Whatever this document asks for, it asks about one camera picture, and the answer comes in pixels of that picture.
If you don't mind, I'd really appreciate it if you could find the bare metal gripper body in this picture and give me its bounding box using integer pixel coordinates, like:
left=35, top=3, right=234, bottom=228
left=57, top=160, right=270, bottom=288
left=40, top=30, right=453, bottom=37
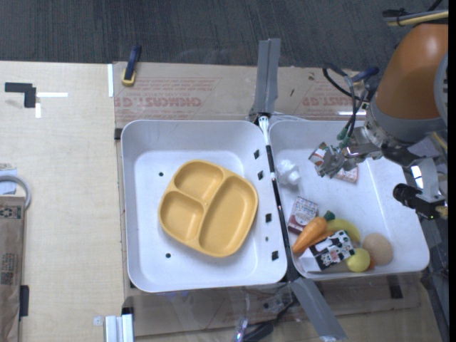
left=342, top=125, right=388, bottom=166

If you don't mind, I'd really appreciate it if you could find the red white and green packet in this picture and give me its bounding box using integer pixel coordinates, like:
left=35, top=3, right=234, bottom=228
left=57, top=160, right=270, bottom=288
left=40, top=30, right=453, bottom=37
left=308, top=141, right=328, bottom=167

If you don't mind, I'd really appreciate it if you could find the white and red flat packet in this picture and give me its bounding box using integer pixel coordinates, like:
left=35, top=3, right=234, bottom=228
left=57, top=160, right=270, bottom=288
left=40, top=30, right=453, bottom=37
left=333, top=165, right=359, bottom=185

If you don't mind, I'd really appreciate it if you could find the white crumpled plastic bottle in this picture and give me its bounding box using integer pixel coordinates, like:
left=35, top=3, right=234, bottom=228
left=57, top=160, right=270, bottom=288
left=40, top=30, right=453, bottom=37
left=276, top=159, right=301, bottom=186

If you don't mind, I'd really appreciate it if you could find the white plastic tray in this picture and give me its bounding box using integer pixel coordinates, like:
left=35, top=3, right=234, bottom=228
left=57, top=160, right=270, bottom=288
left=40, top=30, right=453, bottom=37
left=120, top=119, right=289, bottom=294
left=267, top=119, right=431, bottom=282

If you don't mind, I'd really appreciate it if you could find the red and white carton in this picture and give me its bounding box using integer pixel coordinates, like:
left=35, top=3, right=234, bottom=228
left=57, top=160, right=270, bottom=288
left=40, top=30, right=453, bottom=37
left=286, top=195, right=319, bottom=236

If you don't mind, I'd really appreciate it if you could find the yellow banana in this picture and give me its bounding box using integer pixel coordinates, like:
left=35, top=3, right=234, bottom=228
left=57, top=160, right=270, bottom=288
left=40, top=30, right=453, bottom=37
left=325, top=218, right=362, bottom=244

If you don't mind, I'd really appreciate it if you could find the orange carrot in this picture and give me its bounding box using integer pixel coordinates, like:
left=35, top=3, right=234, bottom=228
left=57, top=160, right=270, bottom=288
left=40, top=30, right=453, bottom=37
left=291, top=210, right=336, bottom=255

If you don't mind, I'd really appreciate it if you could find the black and white cow-print carton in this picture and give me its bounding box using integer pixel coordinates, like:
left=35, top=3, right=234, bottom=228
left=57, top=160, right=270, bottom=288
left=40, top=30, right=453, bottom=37
left=298, top=229, right=356, bottom=274

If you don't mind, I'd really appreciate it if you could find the beige bread roll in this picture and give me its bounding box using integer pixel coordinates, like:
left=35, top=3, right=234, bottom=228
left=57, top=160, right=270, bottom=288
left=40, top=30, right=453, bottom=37
left=361, top=232, right=394, bottom=267

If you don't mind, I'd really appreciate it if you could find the yellow lemon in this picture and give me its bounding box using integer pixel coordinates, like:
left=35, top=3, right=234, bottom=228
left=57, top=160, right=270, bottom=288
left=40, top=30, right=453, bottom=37
left=345, top=247, right=372, bottom=274

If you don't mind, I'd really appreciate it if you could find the yellow divided plate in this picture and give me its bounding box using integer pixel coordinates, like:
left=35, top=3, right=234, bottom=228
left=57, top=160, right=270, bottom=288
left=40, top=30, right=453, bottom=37
left=157, top=159, right=259, bottom=259

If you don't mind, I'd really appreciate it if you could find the brown cardboard board, red print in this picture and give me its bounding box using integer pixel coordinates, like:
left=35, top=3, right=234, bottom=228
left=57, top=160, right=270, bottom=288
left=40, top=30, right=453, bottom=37
left=113, top=61, right=432, bottom=336

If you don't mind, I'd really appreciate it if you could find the brown paper package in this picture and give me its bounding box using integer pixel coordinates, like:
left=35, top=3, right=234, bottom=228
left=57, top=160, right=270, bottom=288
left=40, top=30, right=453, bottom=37
left=0, top=195, right=28, bottom=342

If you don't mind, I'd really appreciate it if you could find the black cylinder on white bracket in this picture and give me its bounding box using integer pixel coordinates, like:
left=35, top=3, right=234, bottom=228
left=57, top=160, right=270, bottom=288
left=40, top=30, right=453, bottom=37
left=392, top=156, right=447, bottom=221

